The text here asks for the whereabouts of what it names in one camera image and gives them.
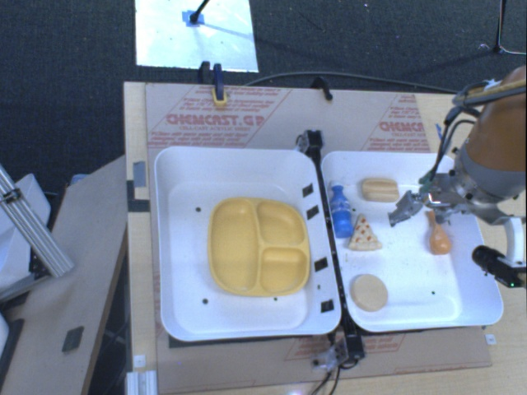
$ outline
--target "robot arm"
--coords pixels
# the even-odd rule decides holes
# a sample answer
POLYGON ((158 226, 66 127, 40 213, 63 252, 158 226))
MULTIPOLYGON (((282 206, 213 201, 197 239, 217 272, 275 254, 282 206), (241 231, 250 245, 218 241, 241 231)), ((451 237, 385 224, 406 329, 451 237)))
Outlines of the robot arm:
POLYGON ((455 213, 472 213, 491 225, 507 230, 507 255, 481 246, 473 253, 474 261, 498 281, 525 286, 525 247, 521 226, 524 217, 511 217, 497 204, 514 198, 525 190, 525 66, 511 72, 497 86, 482 88, 477 84, 463 90, 453 100, 455 107, 445 119, 436 164, 419 183, 418 193, 407 192, 389 214, 392 226, 405 221, 423 206, 436 213, 438 223, 455 213), (482 113, 474 107, 487 102, 482 113), (436 172, 462 113, 476 117, 475 124, 460 150, 455 167, 447 174, 436 172))

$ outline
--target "white container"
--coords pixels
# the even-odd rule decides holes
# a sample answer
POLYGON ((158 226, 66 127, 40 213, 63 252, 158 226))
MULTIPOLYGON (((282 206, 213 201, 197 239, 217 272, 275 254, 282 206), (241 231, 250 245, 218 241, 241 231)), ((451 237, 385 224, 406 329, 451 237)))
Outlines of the white container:
POLYGON ((331 332, 341 316, 313 162, 297 151, 169 147, 155 162, 161 270, 161 320, 182 341, 315 335, 331 332), (313 192, 304 196, 303 189, 313 192), (285 202, 305 220, 310 277, 291 295, 248 297, 220 288, 208 266, 208 222, 227 198, 285 202), (307 212, 319 213, 308 220, 307 212), (315 271, 315 262, 328 266, 315 271), (323 303, 332 300, 333 309, 323 303))
MULTIPOLYGON (((416 216, 389 224, 395 202, 368 202, 361 182, 368 178, 393 179, 402 196, 418 191, 417 180, 435 163, 436 154, 384 152, 332 152, 323 161, 324 179, 343 184, 344 194, 355 210, 366 215, 382 249, 357 252, 347 239, 336 239, 347 307, 353 320, 371 332, 489 325, 503 313, 503 303, 492 275, 485 276, 472 260, 473 250, 483 244, 473 215, 455 214, 442 225, 452 243, 445 255, 430 252, 431 227, 423 208, 416 216), (359 309, 352 301, 353 279, 362 274, 380 278, 388 290, 386 306, 376 312, 359 309)), ((453 167, 445 157, 439 172, 453 167)))
MULTIPOLYGON (((16 183, 30 204, 31 209, 44 222, 51 207, 33 174, 16 183)), ((5 290, 20 279, 30 275, 31 246, 15 227, 3 209, 0 209, 0 290, 5 290)))

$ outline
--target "wooden table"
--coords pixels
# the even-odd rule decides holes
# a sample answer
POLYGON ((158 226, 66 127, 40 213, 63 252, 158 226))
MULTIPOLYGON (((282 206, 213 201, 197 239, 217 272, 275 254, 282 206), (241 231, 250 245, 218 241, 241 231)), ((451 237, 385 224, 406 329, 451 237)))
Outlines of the wooden table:
MULTIPOLYGON (((451 107, 450 95, 416 95, 430 147, 436 150, 439 139, 436 124, 451 107)), ((127 83, 124 87, 127 180, 133 182, 134 165, 147 158, 145 84, 127 83)), ((455 137, 460 145, 463 133, 455 137)), ((149 198, 148 182, 131 187, 132 199, 149 198)), ((520 200, 507 202, 503 209, 516 215, 525 214, 525 193, 520 200)), ((132 353, 134 371, 156 370, 156 330, 154 323, 154 285, 152 280, 152 247, 150 214, 131 211, 128 214, 128 246, 132 303, 132 353)), ((480 223, 485 243, 496 249, 506 249, 505 232, 501 227, 480 223)), ((505 305, 501 321, 485 331, 496 339, 489 347, 492 367, 456 369, 435 373, 403 374, 367 379, 342 379, 335 393, 376 394, 496 394, 520 393, 527 387, 527 320, 525 290, 508 290, 500 286, 505 305)), ((270 387, 220 390, 217 394, 284 394, 310 393, 316 383, 291 383, 270 387)))

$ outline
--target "black floor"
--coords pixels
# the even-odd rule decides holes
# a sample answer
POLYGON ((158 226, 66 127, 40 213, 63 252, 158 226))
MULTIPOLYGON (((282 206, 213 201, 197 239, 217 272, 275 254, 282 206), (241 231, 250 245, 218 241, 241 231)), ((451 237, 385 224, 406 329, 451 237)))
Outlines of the black floor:
MULTIPOLYGON (((525 57, 493 51, 499 1, 250 0, 260 73, 228 72, 226 83, 334 71, 457 91, 501 78, 525 57)), ((525 51, 526 7, 526 0, 508 0, 509 49, 525 51)), ((0 0, 0 163, 15 180, 34 173, 45 191, 60 193, 73 175, 121 156, 124 81, 197 81, 194 70, 136 66, 134 16, 134 0, 0 0)), ((328 79, 333 88, 427 91, 328 79)), ((263 86, 310 83, 287 77, 263 86)), ((120 311, 123 301, 116 303, 120 311)), ((103 371, 96 371, 92 393, 111 383, 118 389, 108 393, 122 391, 122 323, 124 317, 110 320, 122 334, 103 341, 116 344, 100 355, 103 371)))

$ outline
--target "toy water bottle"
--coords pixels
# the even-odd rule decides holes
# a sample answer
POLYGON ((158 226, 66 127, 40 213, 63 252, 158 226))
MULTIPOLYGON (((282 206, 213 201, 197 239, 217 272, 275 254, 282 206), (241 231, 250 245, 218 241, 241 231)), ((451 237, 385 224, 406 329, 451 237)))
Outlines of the toy water bottle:
POLYGON ((329 183, 333 196, 329 201, 329 210, 333 220, 335 236, 339 239, 351 237, 353 234, 352 209, 349 201, 344 196, 344 187, 337 182, 329 183))

